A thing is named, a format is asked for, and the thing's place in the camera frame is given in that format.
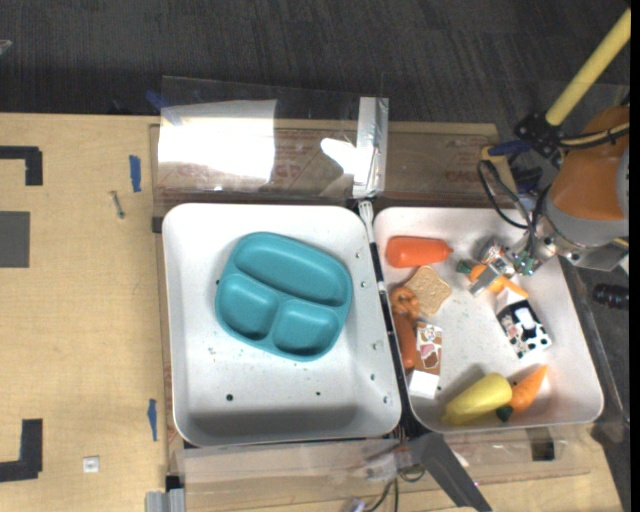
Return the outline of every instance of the teal divided plate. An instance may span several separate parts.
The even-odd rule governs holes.
[[[297,361],[326,354],[349,313],[351,276],[333,256],[274,233],[243,237],[215,298],[223,329],[253,347]]]

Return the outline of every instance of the toy bread slice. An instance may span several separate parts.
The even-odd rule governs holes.
[[[405,286],[415,293],[420,301],[420,312],[427,317],[435,315],[451,295],[451,287],[429,266],[420,267]]]

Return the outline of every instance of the screw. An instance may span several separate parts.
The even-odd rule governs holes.
[[[120,206],[120,201],[118,200],[118,193],[115,190],[109,192],[111,199],[113,199],[113,204],[116,205],[116,212],[118,213],[118,217],[124,219],[124,211],[122,211],[122,207]]]

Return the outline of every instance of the yellow pole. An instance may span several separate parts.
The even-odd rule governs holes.
[[[631,38],[631,9],[627,9],[580,68],[553,106],[546,119],[551,126],[560,126],[594,82]]]

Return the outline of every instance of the wooden table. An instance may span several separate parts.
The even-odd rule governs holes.
[[[168,454],[149,142],[158,121],[0,115],[0,145],[38,146],[44,155],[43,186],[25,186],[24,162],[0,160],[0,211],[31,213],[29,268],[0,268],[0,389],[7,397],[0,461],[18,459],[23,419],[41,418],[44,426],[43,470],[37,479],[0,483],[2,511],[141,511],[145,494],[164,488]],[[131,185],[130,155],[141,160],[140,192]],[[150,399],[157,404],[157,441],[147,417]],[[484,485],[482,492],[496,510],[620,510],[602,449],[589,438],[585,443],[587,474]],[[83,458],[90,456],[99,456],[98,472],[83,471]],[[442,491],[405,493],[400,502],[403,511],[452,506]]]

